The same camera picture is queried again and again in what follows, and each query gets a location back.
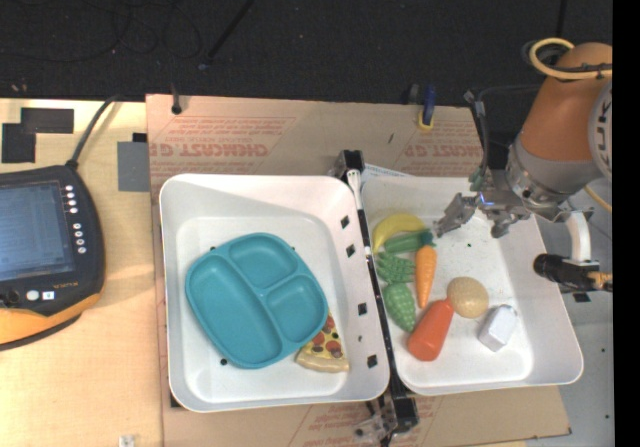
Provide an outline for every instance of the teal divided plate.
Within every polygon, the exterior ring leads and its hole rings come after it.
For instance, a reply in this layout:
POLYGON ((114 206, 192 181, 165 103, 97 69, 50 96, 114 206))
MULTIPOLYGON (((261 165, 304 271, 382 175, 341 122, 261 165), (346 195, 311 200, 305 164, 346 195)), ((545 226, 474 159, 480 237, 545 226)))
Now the teal divided plate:
POLYGON ((267 233, 238 237, 187 272, 189 305, 231 363, 259 369, 300 349, 322 328, 327 299, 295 250, 267 233))

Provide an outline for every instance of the toy banana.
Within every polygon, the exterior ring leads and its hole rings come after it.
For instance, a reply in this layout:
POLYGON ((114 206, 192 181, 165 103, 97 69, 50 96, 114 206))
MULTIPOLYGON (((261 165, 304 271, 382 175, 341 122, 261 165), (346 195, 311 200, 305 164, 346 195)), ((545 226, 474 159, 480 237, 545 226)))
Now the toy banana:
POLYGON ((413 214, 406 212, 391 214, 373 229, 373 253, 378 253, 384 242, 398 232, 417 232, 426 228, 424 222, 413 214))

